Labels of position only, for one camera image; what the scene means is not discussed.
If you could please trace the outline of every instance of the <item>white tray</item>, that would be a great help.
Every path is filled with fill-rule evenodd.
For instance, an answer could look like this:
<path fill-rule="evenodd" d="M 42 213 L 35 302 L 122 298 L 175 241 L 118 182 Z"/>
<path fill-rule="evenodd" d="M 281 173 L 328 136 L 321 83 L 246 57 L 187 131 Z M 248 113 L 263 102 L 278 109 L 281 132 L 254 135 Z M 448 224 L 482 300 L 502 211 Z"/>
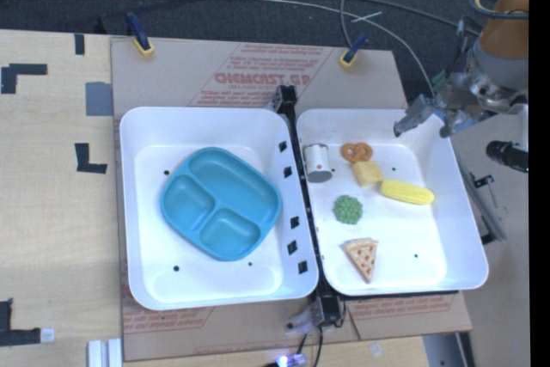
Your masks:
<path fill-rule="evenodd" d="M 210 257 L 162 216 L 160 197 L 169 173 L 194 151 L 211 146 L 255 167 L 283 200 L 275 226 L 243 260 Z M 145 308 L 302 298 L 316 287 L 319 271 L 300 180 L 279 115 L 265 109 L 139 107 L 121 120 L 120 148 L 129 284 Z"/>
<path fill-rule="evenodd" d="M 440 119 L 396 138 L 394 122 L 403 110 L 312 109 L 297 121 L 302 146 L 325 144 L 333 177 L 308 182 L 316 235 L 328 283 L 349 296 L 467 290 L 481 286 L 488 274 L 485 251 L 456 164 L 452 145 L 440 138 Z M 431 205 L 388 199 L 379 185 L 360 187 L 351 164 L 340 154 L 346 143 L 366 142 L 386 179 L 427 187 Z M 364 214 L 357 225 L 336 220 L 333 203 L 347 194 Z M 374 278 L 364 282 L 347 259 L 342 244 L 372 237 L 379 241 Z"/>

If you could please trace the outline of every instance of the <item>brown pretzel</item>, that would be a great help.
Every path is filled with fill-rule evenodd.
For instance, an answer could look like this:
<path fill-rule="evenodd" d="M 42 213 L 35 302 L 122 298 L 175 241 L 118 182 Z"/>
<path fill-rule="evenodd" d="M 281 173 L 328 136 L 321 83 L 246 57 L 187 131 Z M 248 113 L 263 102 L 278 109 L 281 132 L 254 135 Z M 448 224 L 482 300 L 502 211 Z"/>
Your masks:
<path fill-rule="evenodd" d="M 368 161 L 372 157 L 372 148 L 366 143 L 344 144 L 340 149 L 342 156 L 349 162 Z"/>

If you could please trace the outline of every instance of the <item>toy pizza slice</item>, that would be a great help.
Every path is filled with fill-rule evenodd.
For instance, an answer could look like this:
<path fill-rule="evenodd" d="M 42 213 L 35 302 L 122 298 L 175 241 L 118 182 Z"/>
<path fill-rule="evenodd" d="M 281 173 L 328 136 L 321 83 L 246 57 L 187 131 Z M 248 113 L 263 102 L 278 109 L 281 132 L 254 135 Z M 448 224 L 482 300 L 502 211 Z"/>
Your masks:
<path fill-rule="evenodd" d="M 355 267 L 361 272 L 361 275 L 367 283 L 372 281 L 375 271 L 376 249 L 378 241 L 373 239 L 357 239 L 347 242 L 344 250 Z"/>

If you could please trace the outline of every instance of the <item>blue clamp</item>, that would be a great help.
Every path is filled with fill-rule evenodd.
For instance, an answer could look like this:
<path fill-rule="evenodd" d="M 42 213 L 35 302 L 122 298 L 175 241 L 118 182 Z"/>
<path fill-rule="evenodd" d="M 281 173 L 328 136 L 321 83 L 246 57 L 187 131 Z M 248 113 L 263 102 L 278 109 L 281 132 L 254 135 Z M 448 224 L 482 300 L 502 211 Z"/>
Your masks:
<path fill-rule="evenodd" d="M 338 61 L 339 65 L 344 69 L 351 67 L 355 61 L 355 55 L 358 53 L 358 50 L 361 49 L 361 46 L 364 45 L 364 42 L 367 41 L 367 36 L 364 33 L 361 33 L 355 43 L 351 45 L 350 49 L 342 54 L 340 60 Z"/>
<path fill-rule="evenodd" d="M 155 50 L 155 47 L 149 42 L 147 33 L 144 27 L 139 22 L 138 18 L 133 13 L 126 14 L 126 24 L 130 27 L 131 33 L 134 35 L 134 45 L 142 53 L 142 55 L 150 55 Z"/>

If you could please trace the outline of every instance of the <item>cardboard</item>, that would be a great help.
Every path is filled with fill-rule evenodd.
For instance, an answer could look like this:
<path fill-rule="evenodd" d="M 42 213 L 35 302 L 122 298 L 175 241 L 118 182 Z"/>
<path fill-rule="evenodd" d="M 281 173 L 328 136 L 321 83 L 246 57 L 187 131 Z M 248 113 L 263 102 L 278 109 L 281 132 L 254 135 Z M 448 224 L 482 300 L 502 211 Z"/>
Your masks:
<path fill-rule="evenodd" d="M 174 311 L 147 310 L 128 288 L 119 122 L 140 106 L 269 107 L 279 84 L 296 86 L 296 113 L 310 108 L 405 108 L 393 55 L 360 51 L 343 70 L 343 48 L 153 39 L 145 57 L 132 38 L 113 38 L 113 113 L 125 361 L 296 347 L 302 335 L 285 321 L 309 304 L 298 300 Z M 469 330 L 461 293 L 346 302 L 338 343 Z"/>

